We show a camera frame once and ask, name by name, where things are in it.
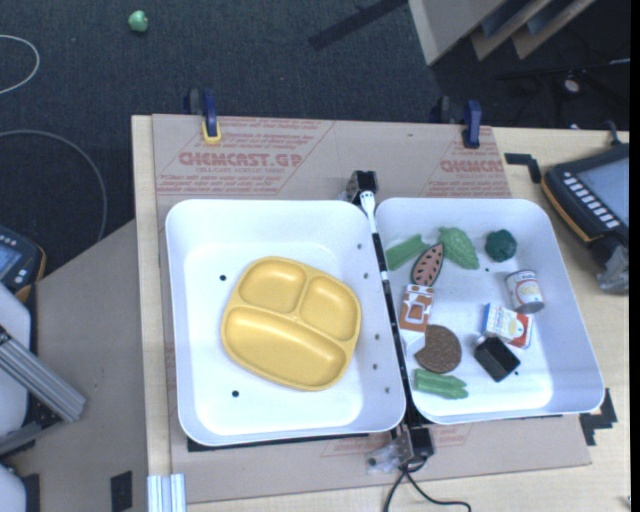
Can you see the black box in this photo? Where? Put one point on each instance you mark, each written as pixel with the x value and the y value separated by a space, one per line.
pixel 496 359

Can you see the orange and white carton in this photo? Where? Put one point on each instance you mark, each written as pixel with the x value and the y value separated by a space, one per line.
pixel 416 310

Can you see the brown round biscuit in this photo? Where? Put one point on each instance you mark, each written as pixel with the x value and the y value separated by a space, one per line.
pixel 440 350

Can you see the green celery stick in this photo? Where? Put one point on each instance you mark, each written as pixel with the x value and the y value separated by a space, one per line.
pixel 404 251

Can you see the yellow divided plate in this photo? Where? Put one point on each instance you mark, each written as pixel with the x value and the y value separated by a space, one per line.
pixel 292 322

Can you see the brown cardboard board red print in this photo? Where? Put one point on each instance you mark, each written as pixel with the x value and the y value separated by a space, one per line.
pixel 390 150

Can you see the white and red can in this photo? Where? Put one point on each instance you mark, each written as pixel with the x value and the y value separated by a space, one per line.
pixel 524 290

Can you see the green grapes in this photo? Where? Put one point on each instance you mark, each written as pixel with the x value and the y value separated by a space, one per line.
pixel 459 247

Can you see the white plastic tray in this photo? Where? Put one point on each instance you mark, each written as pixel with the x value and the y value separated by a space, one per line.
pixel 565 350
pixel 200 320

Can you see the green asparagus bunch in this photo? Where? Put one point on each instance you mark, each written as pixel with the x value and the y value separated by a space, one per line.
pixel 440 385

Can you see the white and red carton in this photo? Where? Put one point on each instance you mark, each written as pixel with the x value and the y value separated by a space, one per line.
pixel 509 326

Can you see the green toy pepper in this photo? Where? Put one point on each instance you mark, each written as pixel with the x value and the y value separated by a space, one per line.
pixel 138 21

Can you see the dark green broccoli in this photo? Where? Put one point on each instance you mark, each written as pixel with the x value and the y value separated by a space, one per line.
pixel 501 245

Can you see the thin black and white rod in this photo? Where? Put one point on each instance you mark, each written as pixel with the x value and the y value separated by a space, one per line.
pixel 384 272

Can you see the watermelon slice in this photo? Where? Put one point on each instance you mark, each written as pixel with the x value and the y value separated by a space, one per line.
pixel 429 266

